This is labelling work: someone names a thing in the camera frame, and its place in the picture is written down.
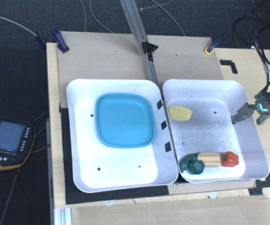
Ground white plastic tray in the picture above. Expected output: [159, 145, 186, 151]
[161, 78, 270, 184]
[66, 78, 180, 194]

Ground red bell pepper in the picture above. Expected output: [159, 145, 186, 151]
[220, 150, 240, 168]

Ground tan ribbed bread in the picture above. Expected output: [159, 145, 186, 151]
[197, 152, 222, 168]

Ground yellow flat oval piece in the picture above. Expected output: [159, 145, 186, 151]
[168, 105, 193, 122]

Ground green broccoli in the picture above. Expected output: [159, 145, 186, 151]
[179, 153, 206, 175]

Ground blue plate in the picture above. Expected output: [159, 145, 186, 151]
[95, 92, 157, 149]

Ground brown cardboard board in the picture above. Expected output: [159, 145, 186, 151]
[56, 30, 257, 196]

